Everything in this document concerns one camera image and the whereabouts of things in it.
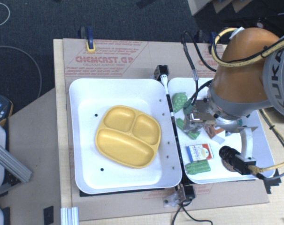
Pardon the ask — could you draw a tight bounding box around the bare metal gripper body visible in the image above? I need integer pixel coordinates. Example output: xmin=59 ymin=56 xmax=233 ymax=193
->
xmin=188 ymin=99 xmax=241 ymax=133

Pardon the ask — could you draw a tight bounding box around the green toy pea pod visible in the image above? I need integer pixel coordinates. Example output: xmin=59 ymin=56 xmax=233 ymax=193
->
xmin=176 ymin=117 xmax=201 ymax=140

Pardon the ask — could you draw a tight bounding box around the orange and brown carton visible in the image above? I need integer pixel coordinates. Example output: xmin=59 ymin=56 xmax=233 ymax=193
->
xmin=204 ymin=124 xmax=226 ymax=140

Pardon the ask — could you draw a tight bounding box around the thin black and white rod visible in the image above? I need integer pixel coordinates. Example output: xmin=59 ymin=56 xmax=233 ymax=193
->
xmin=160 ymin=75 xmax=187 ymax=185

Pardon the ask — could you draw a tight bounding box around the white blue red carton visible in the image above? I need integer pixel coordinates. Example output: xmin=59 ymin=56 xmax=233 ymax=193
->
xmin=186 ymin=143 xmax=215 ymax=163

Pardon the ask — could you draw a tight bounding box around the brown round biscuit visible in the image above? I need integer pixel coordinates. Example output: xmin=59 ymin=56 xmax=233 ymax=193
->
xmin=221 ymin=157 xmax=237 ymax=173

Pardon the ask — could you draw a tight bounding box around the white plastic tray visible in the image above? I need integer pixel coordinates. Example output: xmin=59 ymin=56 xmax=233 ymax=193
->
xmin=167 ymin=77 xmax=276 ymax=185
xmin=69 ymin=78 xmax=183 ymax=195

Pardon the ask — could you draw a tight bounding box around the yellow divided plate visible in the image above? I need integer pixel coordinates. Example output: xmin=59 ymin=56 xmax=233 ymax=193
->
xmin=94 ymin=105 xmax=162 ymax=169

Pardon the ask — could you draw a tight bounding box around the brown cardboard board red print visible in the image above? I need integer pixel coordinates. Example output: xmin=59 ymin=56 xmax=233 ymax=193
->
xmin=62 ymin=38 xmax=270 ymax=221

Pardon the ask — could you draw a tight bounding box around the black cylinder on white bracket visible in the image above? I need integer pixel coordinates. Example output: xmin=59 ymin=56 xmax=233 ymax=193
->
xmin=218 ymin=127 xmax=257 ymax=175

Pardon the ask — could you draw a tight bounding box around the black block with thin wires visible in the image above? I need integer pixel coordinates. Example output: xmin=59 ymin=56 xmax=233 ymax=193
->
xmin=162 ymin=184 xmax=197 ymax=207
xmin=154 ymin=64 xmax=169 ymax=81

